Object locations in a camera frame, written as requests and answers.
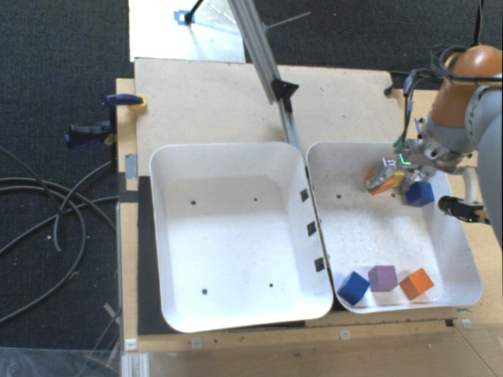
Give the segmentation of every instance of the metal rod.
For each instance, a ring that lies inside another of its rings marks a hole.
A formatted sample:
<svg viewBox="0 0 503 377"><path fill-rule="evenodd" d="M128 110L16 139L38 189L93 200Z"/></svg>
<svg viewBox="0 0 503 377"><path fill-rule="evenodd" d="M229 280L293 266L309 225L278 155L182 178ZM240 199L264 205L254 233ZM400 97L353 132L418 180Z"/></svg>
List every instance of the metal rod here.
<svg viewBox="0 0 503 377"><path fill-rule="evenodd" d="M271 28L279 27L280 25L285 25L285 24L288 24L289 22L292 22L292 21L295 21L295 20L300 20L301 18L304 18L305 16L310 16L310 15L311 15L311 11L308 11L308 12L306 12L304 14L300 14L298 16L292 16L290 18L287 18L286 20L277 22L277 23L272 24L272 25L265 25L265 24L263 24L264 31L267 32Z"/></svg>
<svg viewBox="0 0 503 377"><path fill-rule="evenodd" d="M476 46L480 43L480 30L482 28L483 22L483 10L484 10L484 0L479 0L479 4L477 5L477 19L475 21L475 30L473 32L473 45Z"/></svg>
<svg viewBox="0 0 503 377"><path fill-rule="evenodd" d="M194 7L190 10L189 13L185 15L185 23L186 24L191 24L192 23L192 18L194 17L194 14L196 13L197 9L199 6L202 4L204 0L197 0L197 3L194 5Z"/></svg>
<svg viewBox="0 0 503 377"><path fill-rule="evenodd" d="M260 22L255 3L253 0L227 0L227 2L233 11L244 44L250 54L251 61L255 65L255 70L259 75L269 102L279 104L285 139L289 144L299 148L299 138L297 137L293 114L287 112L284 99L277 98L273 90L273 81L281 79L281 76L273 51L267 40L266 32Z"/></svg>

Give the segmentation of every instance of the yellow object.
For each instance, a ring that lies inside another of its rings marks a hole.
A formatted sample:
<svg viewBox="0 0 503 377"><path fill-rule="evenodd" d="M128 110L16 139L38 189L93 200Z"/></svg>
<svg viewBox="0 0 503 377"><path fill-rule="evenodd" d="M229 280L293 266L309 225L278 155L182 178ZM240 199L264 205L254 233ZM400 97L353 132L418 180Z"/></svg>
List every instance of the yellow object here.
<svg viewBox="0 0 503 377"><path fill-rule="evenodd" d="M109 134L104 140L103 144L105 144L107 147L112 146L117 142L116 135L115 134Z"/></svg>
<svg viewBox="0 0 503 377"><path fill-rule="evenodd" d="M395 179L395 183L393 184L393 187L400 187L400 184L403 182L403 179L405 179L406 176L401 170L396 170L393 173L393 178Z"/></svg>
<svg viewBox="0 0 503 377"><path fill-rule="evenodd" d="M145 95L138 95L143 103L141 104L130 104L127 106L129 110L145 110L147 108L147 98Z"/></svg>

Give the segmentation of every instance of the purple cube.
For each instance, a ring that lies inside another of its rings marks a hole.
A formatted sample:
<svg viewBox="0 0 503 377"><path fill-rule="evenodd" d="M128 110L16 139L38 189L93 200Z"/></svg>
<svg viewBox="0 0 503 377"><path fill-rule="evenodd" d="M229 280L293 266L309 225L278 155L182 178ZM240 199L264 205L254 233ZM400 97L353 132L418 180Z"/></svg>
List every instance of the purple cube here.
<svg viewBox="0 0 503 377"><path fill-rule="evenodd" d="M369 271L370 291L389 292L398 286L394 265L376 265Z"/></svg>

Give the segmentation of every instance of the dark carpet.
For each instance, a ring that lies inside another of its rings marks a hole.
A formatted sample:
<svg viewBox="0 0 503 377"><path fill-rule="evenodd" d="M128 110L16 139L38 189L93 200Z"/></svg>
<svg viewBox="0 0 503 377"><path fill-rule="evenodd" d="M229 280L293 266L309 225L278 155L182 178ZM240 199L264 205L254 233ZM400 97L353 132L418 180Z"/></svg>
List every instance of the dark carpet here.
<svg viewBox="0 0 503 377"><path fill-rule="evenodd" d="M256 0L265 24L307 11L271 29L278 63L408 71L428 62L437 43L470 45L477 0ZM486 0L481 42L501 49L502 0ZM131 77L127 0L0 0L0 145L40 176L72 187L110 158L93 145L70 151L70 124L108 119L103 97L117 77ZM28 176L0 155L0 178ZM89 198L116 194L104 171L80 190ZM115 217L115 206L103 209ZM53 214L43 195L0 194L0 247ZM79 272L34 309L0 324L0 346L92 348L117 308L113 231L85 213L87 249ZM62 252L50 228L0 257L0 319L55 284L80 245L78 222L61 230Z"/></svg>

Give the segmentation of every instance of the black mount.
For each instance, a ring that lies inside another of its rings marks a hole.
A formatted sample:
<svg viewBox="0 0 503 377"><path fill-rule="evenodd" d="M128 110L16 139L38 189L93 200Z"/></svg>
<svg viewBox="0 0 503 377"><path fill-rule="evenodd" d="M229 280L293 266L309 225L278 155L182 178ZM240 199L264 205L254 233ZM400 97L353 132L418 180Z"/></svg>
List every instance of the black mount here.
<svg viewBox="0 0 503 377"><path fill-rule="evenodd" d="M274 96L278 100L283 100L285 103L285 111L287 113L292 113L292 102L290 98L299 88L298 85L292 84L290 82L282 81L280 79L275 79L272 81L271 86L273 87Z"/></svg>

